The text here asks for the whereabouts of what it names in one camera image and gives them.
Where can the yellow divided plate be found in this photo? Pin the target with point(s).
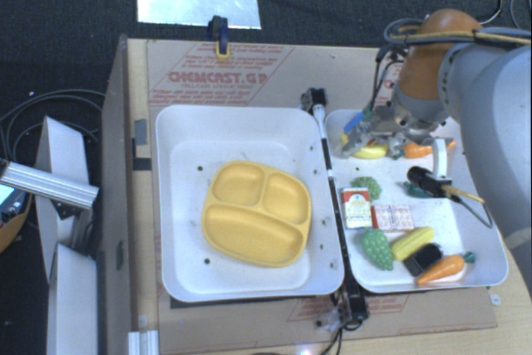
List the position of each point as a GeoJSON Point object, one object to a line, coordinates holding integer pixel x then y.
{"type": "Point", "coordinates": [253, 216]}

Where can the orange carrot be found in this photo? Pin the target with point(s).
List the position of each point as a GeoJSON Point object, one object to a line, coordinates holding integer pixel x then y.
{"type": "Point", "coordinates": [417, 150]}
{"type": "Point", "coordinates": [442, 268]}

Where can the thin black and white rod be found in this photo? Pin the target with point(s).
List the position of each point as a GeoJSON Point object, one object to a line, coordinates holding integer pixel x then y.
{"type": "Point", "coordinates": [332, 183]}

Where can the green broccoli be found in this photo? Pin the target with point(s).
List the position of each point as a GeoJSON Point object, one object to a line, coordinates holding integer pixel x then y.
{"type": "Point", "coordinates": [367, 185]}

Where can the yellow banana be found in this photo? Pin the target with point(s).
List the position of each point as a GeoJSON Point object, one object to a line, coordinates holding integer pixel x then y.
{"type": "Point", "coordinates": [372, 153]}

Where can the red and white carton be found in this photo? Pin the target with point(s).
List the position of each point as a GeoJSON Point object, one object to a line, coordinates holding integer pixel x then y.
{"type": "Point", "coordinates": [356, 208]}

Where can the green grapes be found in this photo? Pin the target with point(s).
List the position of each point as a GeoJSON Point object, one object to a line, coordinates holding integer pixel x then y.
{"type": "Point", "coordinates": [377, 249]}

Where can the red and white packet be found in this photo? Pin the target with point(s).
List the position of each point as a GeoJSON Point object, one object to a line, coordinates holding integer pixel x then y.
{"type": "Point", "coordinates": [394, 217]}

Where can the brown cardboard board, red print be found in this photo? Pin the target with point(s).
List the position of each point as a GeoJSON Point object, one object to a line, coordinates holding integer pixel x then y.
{"type": "Point", "coordinates": [249, 75]}

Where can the yellow corn cob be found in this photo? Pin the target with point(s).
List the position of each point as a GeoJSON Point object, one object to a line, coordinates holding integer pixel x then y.
{"type": "Point", "coordinates": [412, 243]}

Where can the black rectangular block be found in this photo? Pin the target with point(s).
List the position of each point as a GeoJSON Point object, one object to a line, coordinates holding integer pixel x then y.
{"type": "Point", "coordinates": [422, 259]}

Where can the white plastic tray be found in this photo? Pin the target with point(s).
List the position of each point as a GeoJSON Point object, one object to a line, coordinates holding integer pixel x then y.
{"type": "Point", "coordinates": [187, 262]}
{"type": "Point", "coordinates": [457, 220]}

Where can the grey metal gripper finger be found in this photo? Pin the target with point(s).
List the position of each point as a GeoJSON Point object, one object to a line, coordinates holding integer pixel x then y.
{"type": "Point", "coordinates": [353, 143]}
{"type": "Point", "coordinates": [372, 141]}

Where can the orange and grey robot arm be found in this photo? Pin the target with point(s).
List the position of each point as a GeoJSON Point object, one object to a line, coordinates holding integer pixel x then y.
{"type": "Point", "coordinates": [482, 95]}

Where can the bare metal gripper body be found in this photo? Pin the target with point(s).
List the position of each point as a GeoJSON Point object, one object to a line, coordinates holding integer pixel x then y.
{"type": "Point", "coordinates": [399, 126]}

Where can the dark green flat toy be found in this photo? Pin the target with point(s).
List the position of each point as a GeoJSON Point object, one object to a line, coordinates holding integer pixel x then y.
{"type": "Point", "coordinates": [413, 190]}

